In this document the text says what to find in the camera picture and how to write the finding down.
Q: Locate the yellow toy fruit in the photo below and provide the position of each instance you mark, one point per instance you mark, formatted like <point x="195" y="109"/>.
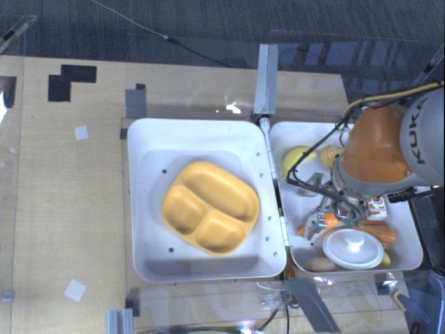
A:
<point x="295" y="157"/>

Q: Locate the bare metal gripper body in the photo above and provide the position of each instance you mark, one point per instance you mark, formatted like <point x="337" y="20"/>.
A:
<point x="344" y="204"/>

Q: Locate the yellow toy corn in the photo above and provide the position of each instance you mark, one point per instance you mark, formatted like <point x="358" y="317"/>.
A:
<point x="328" y="156"/>

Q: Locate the yellow divided plate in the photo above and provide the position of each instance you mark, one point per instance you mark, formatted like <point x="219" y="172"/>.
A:
<point x="212" y="207"/>

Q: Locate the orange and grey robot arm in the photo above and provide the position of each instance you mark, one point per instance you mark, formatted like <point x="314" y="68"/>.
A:
<point x="375" y="151"/>

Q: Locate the white plastic tray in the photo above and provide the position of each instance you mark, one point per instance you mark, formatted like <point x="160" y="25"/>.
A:
<point x="156" y="242"/>
<point x="403" y="252"/>

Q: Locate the black cylinder on white bracket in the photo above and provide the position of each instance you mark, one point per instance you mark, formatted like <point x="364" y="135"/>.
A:
<point x="403" y="195"/>

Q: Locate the white lidded bowl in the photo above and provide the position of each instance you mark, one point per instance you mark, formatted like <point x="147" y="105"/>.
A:
<point x="353" y="249"/>

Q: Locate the beige toy biscuit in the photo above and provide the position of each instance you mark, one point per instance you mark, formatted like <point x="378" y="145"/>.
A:
<point x="320" y="264"/>

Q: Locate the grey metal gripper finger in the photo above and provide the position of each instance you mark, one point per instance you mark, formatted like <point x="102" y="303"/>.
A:
<point x="314" y="225"/>
<point x="315" y="179"/>

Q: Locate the yellow banana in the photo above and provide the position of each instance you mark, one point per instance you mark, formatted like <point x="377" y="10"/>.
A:
<point x="386" y="260"/>

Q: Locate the orange toy carrot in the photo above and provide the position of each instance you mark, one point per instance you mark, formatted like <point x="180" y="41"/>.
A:
<point x="332" y="220"/>

